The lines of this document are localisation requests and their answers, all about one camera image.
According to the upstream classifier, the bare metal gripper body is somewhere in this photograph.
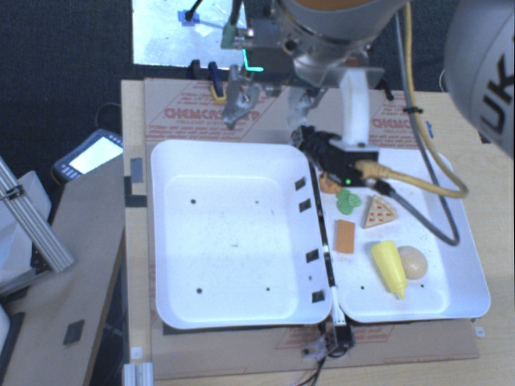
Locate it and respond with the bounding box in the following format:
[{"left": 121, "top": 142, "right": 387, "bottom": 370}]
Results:
[{"left": 242, "top": 15, "right": 372, "bottom": 97}]

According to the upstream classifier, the brown cardboard board red print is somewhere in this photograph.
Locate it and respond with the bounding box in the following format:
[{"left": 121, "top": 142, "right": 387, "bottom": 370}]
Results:
[{"left": 142, "top": 77, "right": 482, "bottom": 380}]

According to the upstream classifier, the orange carrot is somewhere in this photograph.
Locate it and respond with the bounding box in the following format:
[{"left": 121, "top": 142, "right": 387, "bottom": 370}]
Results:
[{"left": 319, "top": 172, "right": 341, "bottom": 195}]

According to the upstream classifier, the green broccoli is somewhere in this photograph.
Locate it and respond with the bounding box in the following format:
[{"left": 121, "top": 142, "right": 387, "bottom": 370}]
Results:
[{"left": 335, "top": 188, "right": 362, "bottom": 216}]

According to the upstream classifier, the white plastic tray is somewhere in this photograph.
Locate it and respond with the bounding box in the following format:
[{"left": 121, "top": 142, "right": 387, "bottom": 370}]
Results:
[
  {"left": 150, "top": 138, "right": 334, "bottom": 331},
  {"left": 313, "top": 146, "right": 492, "bottom": 324}
]

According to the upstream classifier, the pizza slice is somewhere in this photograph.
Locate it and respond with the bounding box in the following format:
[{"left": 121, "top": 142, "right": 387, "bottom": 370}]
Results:
[{"left": 363, "top": 194, "right": 399, "bottom": 230}]

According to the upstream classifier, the orange rectangular block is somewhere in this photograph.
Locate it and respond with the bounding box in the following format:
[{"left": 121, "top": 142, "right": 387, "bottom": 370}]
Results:
[{"left": 335, "top": 219, "right": 356, "bottom": 255}]

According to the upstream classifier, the thin black and white rod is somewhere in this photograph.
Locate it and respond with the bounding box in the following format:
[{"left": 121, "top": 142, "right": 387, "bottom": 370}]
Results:
[{"left": 307, "top": 157, "right": 346, "bottom": 326}]

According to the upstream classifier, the yellow bottle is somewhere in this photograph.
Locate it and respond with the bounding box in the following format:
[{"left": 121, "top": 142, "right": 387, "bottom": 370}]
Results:
[{"left": 370, "top": 240, "right": 408, "bottom": 301}]

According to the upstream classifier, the beige bread roll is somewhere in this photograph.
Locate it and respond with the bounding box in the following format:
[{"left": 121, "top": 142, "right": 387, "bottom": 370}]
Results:
[{"left": 397, "top": 245, "right": 429, "bottom": 281}]

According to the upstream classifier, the black cylinder on white bracket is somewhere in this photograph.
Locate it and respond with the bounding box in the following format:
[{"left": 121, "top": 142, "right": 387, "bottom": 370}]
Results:
[{"left": 291, "top": 67, "right": 381, "bottom": 187}]

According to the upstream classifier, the black block with thin wires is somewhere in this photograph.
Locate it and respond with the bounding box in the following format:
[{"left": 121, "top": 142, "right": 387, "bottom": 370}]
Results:
[{"left": 324, "top": 323, "right": 356, "bottom": 358}]

